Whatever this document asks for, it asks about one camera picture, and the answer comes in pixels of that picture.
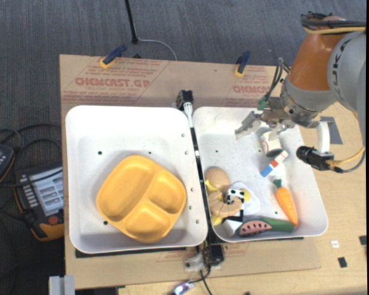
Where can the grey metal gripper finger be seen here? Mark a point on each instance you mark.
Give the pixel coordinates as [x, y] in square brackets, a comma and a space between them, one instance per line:
[247, 126]
[279, 132]

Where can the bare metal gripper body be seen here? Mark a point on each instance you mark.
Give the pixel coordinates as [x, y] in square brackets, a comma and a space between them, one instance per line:
[280, 113]

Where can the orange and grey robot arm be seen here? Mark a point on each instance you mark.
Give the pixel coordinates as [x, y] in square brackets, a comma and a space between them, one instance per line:
[313, 60]

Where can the white printed cup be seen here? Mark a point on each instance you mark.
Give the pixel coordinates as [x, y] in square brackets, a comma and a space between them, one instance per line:
[270, 144]

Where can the white plastic tray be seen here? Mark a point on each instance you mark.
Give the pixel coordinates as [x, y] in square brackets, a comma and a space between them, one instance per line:
[233, 155]
[89, 134]

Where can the red white blue carton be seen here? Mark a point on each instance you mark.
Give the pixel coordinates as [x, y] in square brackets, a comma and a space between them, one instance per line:
[273, 164]

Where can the thin black and white rod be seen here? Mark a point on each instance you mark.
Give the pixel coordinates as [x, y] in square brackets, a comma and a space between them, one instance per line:
[196, 152]

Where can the tan bread roll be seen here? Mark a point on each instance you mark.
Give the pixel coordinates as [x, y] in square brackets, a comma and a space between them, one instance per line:
[217, 177]

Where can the yellow banana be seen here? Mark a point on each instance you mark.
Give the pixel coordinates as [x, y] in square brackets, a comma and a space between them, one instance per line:
[209, 185]

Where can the black and white carton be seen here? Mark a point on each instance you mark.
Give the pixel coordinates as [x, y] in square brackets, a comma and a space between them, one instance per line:
[233, 195]

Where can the orange carrot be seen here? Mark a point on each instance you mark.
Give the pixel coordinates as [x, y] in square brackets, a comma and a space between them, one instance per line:
[286, 203]

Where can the white fried egg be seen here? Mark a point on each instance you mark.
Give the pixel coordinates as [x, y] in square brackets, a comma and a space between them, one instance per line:
[252, 205]

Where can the tan biscuit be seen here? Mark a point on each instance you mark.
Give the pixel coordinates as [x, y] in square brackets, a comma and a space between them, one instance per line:
[223, 207]

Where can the green cucumber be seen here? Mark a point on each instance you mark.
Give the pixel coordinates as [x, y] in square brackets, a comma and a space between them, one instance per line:
[281, 224]

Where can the pink watermelon slice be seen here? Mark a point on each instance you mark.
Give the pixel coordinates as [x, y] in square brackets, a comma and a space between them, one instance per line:
[253, 228]

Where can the brown cardboard board red print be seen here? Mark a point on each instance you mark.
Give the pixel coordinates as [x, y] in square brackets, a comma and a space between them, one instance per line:
[160, 75]

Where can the yellow divided plate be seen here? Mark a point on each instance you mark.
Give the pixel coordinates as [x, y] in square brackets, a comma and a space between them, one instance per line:
[135, 192]

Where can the black cylinder on white bracket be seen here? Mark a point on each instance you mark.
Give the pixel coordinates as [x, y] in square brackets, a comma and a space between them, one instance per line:
[315, 157]

